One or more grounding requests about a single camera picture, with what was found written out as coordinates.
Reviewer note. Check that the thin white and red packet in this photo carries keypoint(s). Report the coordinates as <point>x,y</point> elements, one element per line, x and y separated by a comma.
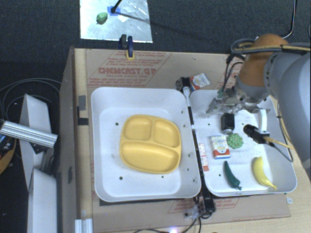
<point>203,156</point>

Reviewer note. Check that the green lumpy toy fruit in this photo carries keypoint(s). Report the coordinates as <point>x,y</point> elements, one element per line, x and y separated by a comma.
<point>102,18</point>

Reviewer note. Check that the white plastic tray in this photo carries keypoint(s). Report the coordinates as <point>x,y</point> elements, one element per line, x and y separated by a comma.
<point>245,176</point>
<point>107,154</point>

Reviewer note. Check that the yellow banana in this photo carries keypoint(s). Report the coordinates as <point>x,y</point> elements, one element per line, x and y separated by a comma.
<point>260,172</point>

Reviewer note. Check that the black cylinder on white bracket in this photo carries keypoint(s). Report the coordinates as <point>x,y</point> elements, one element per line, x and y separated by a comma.
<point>253,132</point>

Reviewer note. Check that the brown cardboard board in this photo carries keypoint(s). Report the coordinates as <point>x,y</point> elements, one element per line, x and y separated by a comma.
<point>136,69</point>

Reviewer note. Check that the green grapes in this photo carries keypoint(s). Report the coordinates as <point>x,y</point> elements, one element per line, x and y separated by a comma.
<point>235,141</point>

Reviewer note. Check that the yellow divided plate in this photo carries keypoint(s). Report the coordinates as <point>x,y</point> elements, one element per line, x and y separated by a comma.
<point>148,152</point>

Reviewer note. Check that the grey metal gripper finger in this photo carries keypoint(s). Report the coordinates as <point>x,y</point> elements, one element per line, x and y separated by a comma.
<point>213,107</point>
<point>233,110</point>

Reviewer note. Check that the small black can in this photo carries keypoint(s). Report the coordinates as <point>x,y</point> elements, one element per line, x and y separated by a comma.
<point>227,122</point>

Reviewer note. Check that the white carton with yellow print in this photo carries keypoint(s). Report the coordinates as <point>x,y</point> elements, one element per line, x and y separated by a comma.
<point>200,81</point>

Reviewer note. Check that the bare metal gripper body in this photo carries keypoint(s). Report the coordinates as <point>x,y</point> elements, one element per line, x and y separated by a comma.
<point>234,99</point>

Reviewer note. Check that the dark green pepper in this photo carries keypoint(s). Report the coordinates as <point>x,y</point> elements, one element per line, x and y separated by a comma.
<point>230,176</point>

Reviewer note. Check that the red and white carton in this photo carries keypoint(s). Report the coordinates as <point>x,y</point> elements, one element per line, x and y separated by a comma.
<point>219,148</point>

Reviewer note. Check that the thin black and white rod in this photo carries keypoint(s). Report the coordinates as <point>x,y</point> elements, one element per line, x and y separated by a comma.
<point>195,139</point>

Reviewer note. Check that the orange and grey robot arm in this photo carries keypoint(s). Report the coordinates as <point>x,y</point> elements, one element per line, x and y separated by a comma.
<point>286,81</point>

